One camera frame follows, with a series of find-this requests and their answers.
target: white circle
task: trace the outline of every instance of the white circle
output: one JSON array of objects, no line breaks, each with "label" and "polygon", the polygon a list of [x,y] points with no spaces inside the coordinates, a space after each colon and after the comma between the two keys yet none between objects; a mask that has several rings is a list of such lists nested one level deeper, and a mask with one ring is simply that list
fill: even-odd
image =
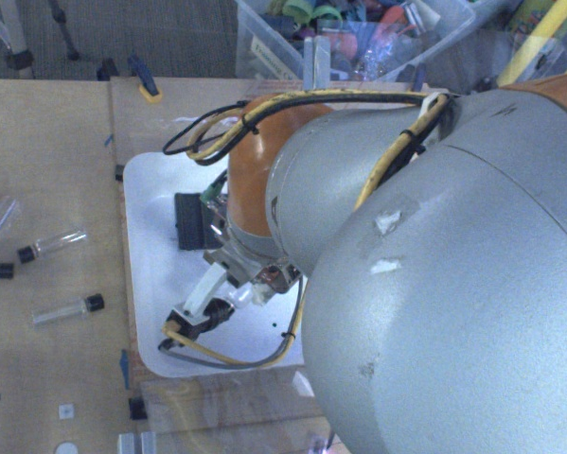
[{"label": "white circle", "polygon": [[79,451],[73,443],[62,443],[56,447],[54,454],[79,454]]}]

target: gray carpet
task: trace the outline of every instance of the gray carpet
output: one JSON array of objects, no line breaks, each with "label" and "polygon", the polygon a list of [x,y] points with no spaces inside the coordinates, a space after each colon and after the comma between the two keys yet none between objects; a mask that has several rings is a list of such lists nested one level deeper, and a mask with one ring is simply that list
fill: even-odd
[{"label": "gray carpet", "polygon": [[[36,79],[95,80],[112,58],[129,75],[135,52],[158,77],[233,78],[237,44],[234,0],[58,0],[78,61],[66,47],[46,0],[16,0]],[[0,41],[0,79],[17,73],[5,62]]]}]

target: black cap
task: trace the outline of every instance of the black cap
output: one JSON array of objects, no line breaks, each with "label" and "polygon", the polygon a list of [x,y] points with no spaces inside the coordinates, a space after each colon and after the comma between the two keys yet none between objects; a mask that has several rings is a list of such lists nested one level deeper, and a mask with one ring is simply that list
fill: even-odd
[{"label": "black cap", "polygon": [[94,294],[85,298],[85,305],[90,313],[104,309],[104,298],[101,294]]},{"label": "black cap", "polygon": [[0,279],[13,279],[14,265],[11,262],[0,263]]},{"label": "black cap", "polygon": [[25,264],[26,262],[34,261],[37,258],[35,257],[33,248],[30,246],[18,249],[18,257],[20,258],[20,262],[23,264]]}]

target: white tray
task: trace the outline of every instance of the white tray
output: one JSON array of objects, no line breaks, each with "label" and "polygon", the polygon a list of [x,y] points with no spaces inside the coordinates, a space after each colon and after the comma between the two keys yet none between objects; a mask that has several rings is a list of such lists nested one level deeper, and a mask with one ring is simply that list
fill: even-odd
[{"label": "white tray", "polygon": [[[199,282],[208,264],[200,251],[180,251],[175,228],[174,194],[202,192],[226,168],[225,160],[198,166],[185,154],[143,153],[123,173],[133,301],[140,357],[154,373],[166,377],[212,375],[213,368],[167,357],[157,350],[172,307]],[[276,295],[266,306],[237,310],[199,343],[228,357],[258,360],[269,356],[288,327],[297,294]],[[182,353],[192,354],[184,348]],[[278,366],[303,364],[300,335]]]}]

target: yellow pole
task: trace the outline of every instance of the yellow pole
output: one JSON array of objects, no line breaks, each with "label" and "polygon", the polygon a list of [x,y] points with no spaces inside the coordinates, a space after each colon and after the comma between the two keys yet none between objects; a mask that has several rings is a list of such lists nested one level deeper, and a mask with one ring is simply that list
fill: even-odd
[{"label": "yellow pole", "polygon": [[567,18],[567,0],[557,0],[497,79],[498,86],[515,82]]}]

